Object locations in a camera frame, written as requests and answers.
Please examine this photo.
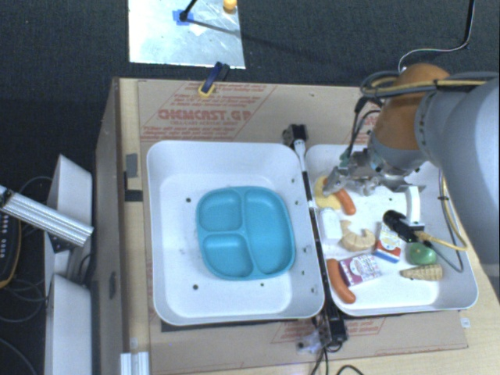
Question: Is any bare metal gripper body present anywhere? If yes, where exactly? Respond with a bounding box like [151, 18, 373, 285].
[340, 149, 427, 194]

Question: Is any yellow toy cheese slice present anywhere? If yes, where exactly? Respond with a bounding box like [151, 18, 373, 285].
[313, 175, 343, 211]

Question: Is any short orange sausage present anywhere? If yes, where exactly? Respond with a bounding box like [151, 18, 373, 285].
[334, 188, 358, 216]

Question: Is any thin black and white rod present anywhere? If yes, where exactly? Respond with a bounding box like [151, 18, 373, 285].
[295, 138, 338, 327]

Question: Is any beige toy croissant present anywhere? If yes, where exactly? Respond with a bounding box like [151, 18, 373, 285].
[338, 220, 377, 252]

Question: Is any white red blue carton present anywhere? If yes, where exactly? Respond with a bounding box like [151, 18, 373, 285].
[372, 222, 403, 265]

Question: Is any pink and white carton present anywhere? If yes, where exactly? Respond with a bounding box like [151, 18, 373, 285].
[338, 253, 384, 288]

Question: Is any green round toy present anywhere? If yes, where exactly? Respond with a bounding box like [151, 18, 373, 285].
[405, 241, 438, 266]

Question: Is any long orange sausage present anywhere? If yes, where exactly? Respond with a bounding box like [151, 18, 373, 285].
[326, 258, 358, 305]

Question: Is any beige toy ice cream cone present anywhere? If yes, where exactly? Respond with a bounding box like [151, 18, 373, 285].
[399, 263, 444, 282]

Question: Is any blue divided plate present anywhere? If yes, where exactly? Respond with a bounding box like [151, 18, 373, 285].
[195, 185, 297, 281]

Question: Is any white plastic tray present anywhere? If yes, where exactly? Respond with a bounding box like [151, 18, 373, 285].
[304, 143, 480, 317]
[146, 139, 326, 327]

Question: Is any brown cardboard board red print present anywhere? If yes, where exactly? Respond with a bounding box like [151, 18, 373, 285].
[136, 79, 470, 371]

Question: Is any black cylinder on white bracket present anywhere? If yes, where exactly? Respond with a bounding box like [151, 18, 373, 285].
[382, 185, 427, 244]

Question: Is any black block with thin wires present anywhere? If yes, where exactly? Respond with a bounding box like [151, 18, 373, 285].
[282, 123, 309, 147]
[320, 313, 348, 348]

